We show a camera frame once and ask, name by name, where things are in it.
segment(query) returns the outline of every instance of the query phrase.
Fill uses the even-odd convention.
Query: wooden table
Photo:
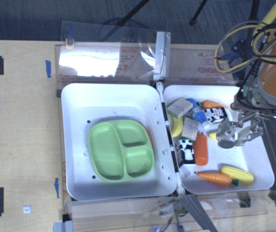
[[[0,231],[53,231],[64,210],[56,51],[61,42],[0,41],[0,188],[4,212]],[[51,77],[46,72],[51,63]],[[54,186],[59,179],[59,198]],[[276,206],[267,214],[214,219],[219,231],[276,232]],[[31,213],[23,207],[31,205]],[[186,231],[199,231],[195,222]],[[148,231],[149,227],[116,231]]]

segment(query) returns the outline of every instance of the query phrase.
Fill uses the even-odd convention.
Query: green plate
[[[94,125],[88,148],[97,175],[121,182],[147,175],[154,168],[154,152],[145,127],[134,120],[110,120]]]

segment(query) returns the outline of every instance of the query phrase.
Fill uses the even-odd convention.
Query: yellow corn
[[[254,176],[251,173],[235,167],[223,166],[221,167],[220,171],[224,174],[229,175],[231,179],[237,179],[240,182],[243,182],[246,184],[250,184],[254,181]]]

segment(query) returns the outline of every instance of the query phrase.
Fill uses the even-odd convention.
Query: orange carrot
[[[219,104],[215,101],[204,101],[204,102],[202,102],[202,109],[219,108],[219,107],[225,107],[225,108],[229,109],[228,106]]]
[[[223,173],[199,173],[198,176],[222,186],[232,183],[231,177]]]

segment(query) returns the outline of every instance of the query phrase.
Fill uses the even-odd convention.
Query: dark floor
[[[59,41],[62,21],[104,24],[123,18],[141,0],[0,0],[0,40]],[[150,0],[125,26],[171,32],[174,44],[218,44],[233,26],[250,18],[262,20],[276,0],[208,0],[194,17],[203,0]],[[257,3],[257,14],[251,15]],[[276,176],[276,121],[265,121],[263,136],[268,144]],[[276,200],[276,182],[270,196]]]

